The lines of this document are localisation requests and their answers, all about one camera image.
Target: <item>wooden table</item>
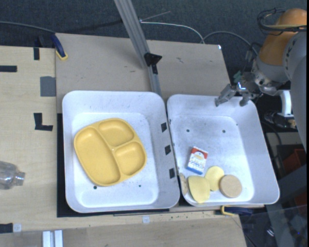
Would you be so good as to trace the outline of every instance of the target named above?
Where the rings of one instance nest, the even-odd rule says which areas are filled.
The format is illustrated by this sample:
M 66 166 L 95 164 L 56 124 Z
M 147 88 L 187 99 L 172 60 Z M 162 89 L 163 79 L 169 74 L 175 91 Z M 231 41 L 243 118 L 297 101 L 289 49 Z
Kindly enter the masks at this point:
M 0 224 L 20 224 L 23 232 L 63 229 L 66 246 L 80 246 L 82 238 L 98 246 L 94 242 L 99 231 L 107 240 L 103 246 L 142 245 L 144 238 L 149 246 L 190 246 L 209 240 L 216 246 L 245 246 L 238 216 L 215 215 L 210 209 L 177 206 L 168 213 L 147 214 L 149 224 L 143 224 L 144 215 L 57 218 L 57 113 L 64 94 L 150 90 L 147 71 L 141 69 L 128 39 L 57 36 L 69 55 L 65 62 L 51 48 L 40 48 L 40 59 L 35 60 L 33 48 L 0 46 L 0 65 L 18 67 L 16 73 L 0 72 L 0 160 L 26 172 L 23 186 L 0 190 Z M 163 56 L 158 70 L 164 100 L 176 93 L 218 95 L 229 83 L 216 45 L 148 44 L 151 52 Z M 56 78 L 57 97 L 41 96 L 43 77 Z M 35 130 L 34 113 L 42 113 L 42 124 L 52 125 L 52 131 Z M 0 235 L 0 244 L 14 246 L 16 237 Z

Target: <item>robotic arm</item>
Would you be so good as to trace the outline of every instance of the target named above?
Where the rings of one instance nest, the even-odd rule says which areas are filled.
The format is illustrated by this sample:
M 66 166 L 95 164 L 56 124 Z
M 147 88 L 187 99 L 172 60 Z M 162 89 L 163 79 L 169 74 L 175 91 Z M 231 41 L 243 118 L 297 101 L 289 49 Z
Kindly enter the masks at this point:
M 264 19 L 281 13 L 274 25 Z M 306 150 L 306 18 L 302 9 L 268 10 L 259 14 L 257 21 L 268 34 L 259 54 L 253 60 L 251 72 L 243 72 L 236 86 L 228 84 L 215 99 L 216 106 L 231 99 L 237 92 L 244 106 L 263 94 L 280 96 L 281 113 L 267 114 L 267 120 L 281 127 L 297 127 Z M 282 86 L 290 81 L 290 89 Z

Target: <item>small box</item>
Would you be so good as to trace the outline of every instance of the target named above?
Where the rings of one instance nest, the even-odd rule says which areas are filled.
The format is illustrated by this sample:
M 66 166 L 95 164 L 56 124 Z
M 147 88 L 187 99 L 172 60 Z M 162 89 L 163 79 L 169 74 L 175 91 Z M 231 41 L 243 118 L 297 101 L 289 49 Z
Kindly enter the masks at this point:
M 208 152 L 198 147 L 193 147 L 191 150 L 189 162 L 187 164 L 187 169 L 199 175 L 203 174 L 206 165 L 207 155 Z

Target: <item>white cable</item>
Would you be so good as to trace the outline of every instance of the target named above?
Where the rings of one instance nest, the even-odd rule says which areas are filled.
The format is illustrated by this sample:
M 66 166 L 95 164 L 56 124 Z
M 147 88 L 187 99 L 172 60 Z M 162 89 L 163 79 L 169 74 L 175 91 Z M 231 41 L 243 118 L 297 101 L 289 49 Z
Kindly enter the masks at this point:
M 166 26 L 184 27 L 184 28 L 190 29 L 193 32 L 197 33 L 198 36 L 201 38 L 200 42 L 205 44 L 205 39 L 202 37 L 202 35 L 196 29 L 193 29 L 192 27 L 188 27 L 188 26 L 184 26 L 184 25 L 178 25 L 178 24 L 171 24 L 171 23 L 161 23 L 161 22 L 143 22 L 143 21 L 141 21 L 141 24 L 154 24 L 154 25 L 166 25 Z
M 203 43 L 204 44 L 204 41 L 205 39 L 209 38 L 210 36 L 212 35 L 215 35 L 215 34 L 230 34 L 230 35 L 233 35 L 239 39 L 241 39 L 242 41 L 244 41 L 246 44 L 248 44 L 250 47 L 252 47 L 251 43 L 249 43 L 246 39 L 244 39 L 243 37 L 241 37 L 240 35 L 236 34 L 236 33 L 233 33 L 233 32 L 229 32 L 229 31 L 215 31 L 215 32 L 212 32 L 212 33 L 209 33 L 207 34 L 201 41 L 200 43 Z M 258 52 L 252 47 L 252 50 L 254 51 L 254 53 L 256 55 L 258 55 Z

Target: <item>bottle neck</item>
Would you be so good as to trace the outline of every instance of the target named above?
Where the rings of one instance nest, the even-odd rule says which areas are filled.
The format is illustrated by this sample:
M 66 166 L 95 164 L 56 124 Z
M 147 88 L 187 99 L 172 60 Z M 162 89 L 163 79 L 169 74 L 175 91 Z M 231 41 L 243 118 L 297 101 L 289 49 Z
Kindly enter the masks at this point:
M 15 186 L 22 186 L 24 182 L 25 173 L 24 172 L 18 172 L 14 178 L 14 185 Z

